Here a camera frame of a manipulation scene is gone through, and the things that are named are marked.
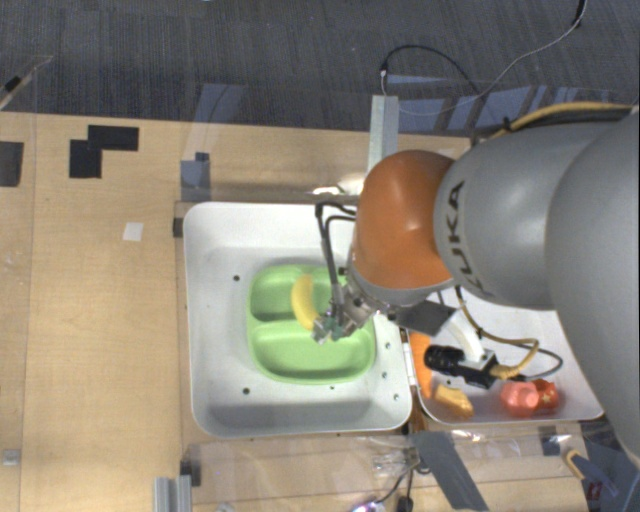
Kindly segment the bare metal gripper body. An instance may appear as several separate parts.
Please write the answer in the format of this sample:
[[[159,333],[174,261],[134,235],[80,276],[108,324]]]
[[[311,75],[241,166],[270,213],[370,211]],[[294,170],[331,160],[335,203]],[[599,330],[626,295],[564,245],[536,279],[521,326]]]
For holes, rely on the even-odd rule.
[[[343,299],[342,318],[352,319],[357,324],[357,330],[362,328],[378,312],[386,314],[389,309],[388,303],[354,288],[344,288]]]

